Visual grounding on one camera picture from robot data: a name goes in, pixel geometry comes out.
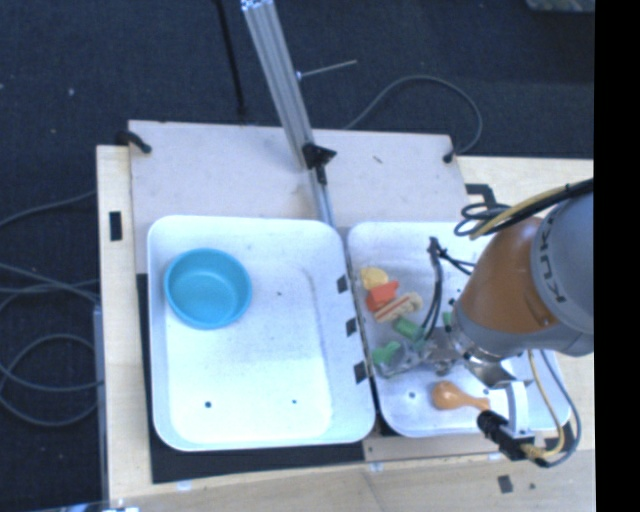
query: orange spoon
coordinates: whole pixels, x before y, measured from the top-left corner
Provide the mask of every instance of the orange spoon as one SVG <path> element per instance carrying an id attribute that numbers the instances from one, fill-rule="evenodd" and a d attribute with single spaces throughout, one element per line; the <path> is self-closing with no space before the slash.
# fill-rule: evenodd
<path id="1" fill-rule="evenodd" d="M 488 398 L 476 398 L 468 395 L 448 380 L 440 381 L 434 386 L 431 400 L 438 409 L 458 409 L 466 405 L 476 407 L 481 411 L 490 409 Z"/>

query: wooden table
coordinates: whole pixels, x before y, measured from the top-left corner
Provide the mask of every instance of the wooden table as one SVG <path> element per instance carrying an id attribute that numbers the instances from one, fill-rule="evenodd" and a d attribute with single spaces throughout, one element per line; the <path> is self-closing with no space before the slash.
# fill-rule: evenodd
<path id="1" fill-rule="evenodd" d="M 592 161 L 461 157 L 465 183 L 489 184 L 500 202 L 593 175 Z M 512 463 L 477 440 L 439 439 L 428 457 L 387 447 L 387 462 L 229 475 L 153 484 L 135 282 L 129 149 L 97 148 L 106 447 L 111 506 L 142 510 L 595 509 L 594 357 L 559 356 L 583 422 L 578 452 L 551 470 Z M 122 238 L 111 241 L 110 213 Z"/>

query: blue bowl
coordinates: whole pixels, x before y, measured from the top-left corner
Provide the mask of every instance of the blue bowl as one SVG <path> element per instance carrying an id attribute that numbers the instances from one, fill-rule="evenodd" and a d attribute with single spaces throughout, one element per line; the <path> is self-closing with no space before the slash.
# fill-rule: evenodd
<path id="1" fill-rule="evenodd" d="M 216 249 L 176 257 L 164 275 L 164 292 L 176 315 L 196 329 L 217 329 L 240 318 L 251 302 L 251 280 L 242 264 Z"/>

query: black floor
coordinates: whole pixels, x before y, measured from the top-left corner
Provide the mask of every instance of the black floor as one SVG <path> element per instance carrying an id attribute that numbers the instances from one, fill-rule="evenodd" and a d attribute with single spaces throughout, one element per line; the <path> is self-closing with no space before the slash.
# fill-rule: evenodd
<path id="1" fill-rule="evenodd" d="M 224 6 L 244 121 L 276 125 L 240 2 Z M 278 9 L 300 71 L 358 60 L 302 82 L 314 127 L 345 126 L 387 84 L 420 73 L 476 102 L 484 130 L 470 154 L 593 157 L 594 14 L 534 12 L 524 0 L 278 0 Z M 94 190 L 95 147 L 114 143 L 129 119 L 240 122 L 213 2 L 0 2 L 0 264 L 69 283 L 98 276 L 94 197 L 6 226 L 2 219 Z M 476 124 L 459 95 L 409 84 L 358 129 L 448 133 L 464 145 Z M 0 268 L 4 366 L 42 336 L 93 339 L 90 297 L 31 293 L 5 302 L 12 295 L 2 289 L 34 283 Z M 90 382 L 93 354 L 65 334 L 26 354 L 15 374 L 48 385 Z M 93 402 L 91 392 L 0 383 L 5 400 L 47 420 Z M 99 477 L 95 412 L 47 428 L 0 408 L 0 510 L 99 500 Z"/>

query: red toy block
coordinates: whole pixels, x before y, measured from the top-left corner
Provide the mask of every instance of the red toy block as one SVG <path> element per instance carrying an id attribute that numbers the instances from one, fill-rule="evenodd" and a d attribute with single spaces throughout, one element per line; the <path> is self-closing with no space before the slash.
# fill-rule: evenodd
<path id="1" fill-rule="evenodd" d="M 366 300 L 369 311 L 378 311 L 382 306 L 395 299 L 397 289 L 398 281 L 389 281 L 388 283 L 371 288 Z"/>

